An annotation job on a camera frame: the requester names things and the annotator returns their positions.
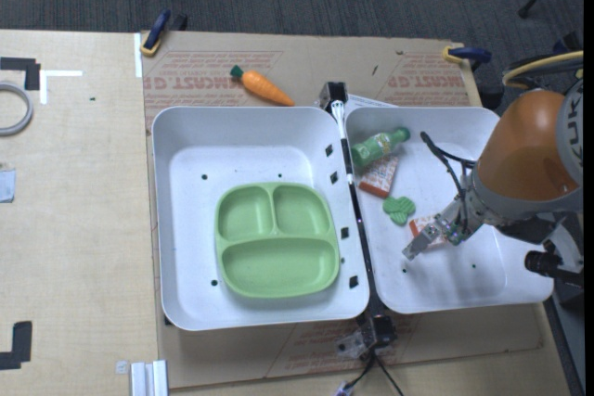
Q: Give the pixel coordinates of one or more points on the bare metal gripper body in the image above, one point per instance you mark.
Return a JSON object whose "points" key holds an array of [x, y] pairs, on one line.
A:
{"points": [[457, 218]]}

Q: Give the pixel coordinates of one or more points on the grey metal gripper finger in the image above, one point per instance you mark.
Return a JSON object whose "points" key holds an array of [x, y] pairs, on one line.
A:
{"points": [[420, 243]]}

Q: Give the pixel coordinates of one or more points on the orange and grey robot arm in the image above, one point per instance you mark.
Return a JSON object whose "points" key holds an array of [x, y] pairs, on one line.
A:
{"points": [[524, 153]]}

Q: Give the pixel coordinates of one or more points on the green biscuit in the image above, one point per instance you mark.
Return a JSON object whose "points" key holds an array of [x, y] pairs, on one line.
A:
{"points": [[399, 209]]}

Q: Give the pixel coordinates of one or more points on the white plastic tray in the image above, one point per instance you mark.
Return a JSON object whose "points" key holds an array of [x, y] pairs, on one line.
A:
{"points": [[195, 218], [445, 283]]}

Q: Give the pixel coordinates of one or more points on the orange and white carton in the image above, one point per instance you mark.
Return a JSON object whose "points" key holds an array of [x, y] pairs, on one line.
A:
{"points": [[379, 181]]}

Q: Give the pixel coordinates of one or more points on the green plastic bottle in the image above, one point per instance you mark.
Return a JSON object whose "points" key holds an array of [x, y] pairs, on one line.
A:
{"points": [[373, 148]]}

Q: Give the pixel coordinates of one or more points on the green divided plate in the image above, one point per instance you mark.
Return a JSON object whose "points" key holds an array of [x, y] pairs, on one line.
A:
{"points": [[278, 255]]}

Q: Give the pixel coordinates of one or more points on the white paper sheet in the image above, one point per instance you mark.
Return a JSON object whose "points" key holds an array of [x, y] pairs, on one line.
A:
{"points": [[366, 100]]}

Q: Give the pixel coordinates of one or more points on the brown cardboard board red print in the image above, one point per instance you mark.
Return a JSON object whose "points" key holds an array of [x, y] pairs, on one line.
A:
{"points": [[297, 69]]}

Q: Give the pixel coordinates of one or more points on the orange carrot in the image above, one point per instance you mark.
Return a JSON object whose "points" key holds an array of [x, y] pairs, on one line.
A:
{"points": [[262, 84]]}

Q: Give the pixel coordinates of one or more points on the black cylinder on white bracket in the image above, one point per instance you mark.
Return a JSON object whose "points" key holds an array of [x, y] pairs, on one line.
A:
{"points": [[543, 263]]}

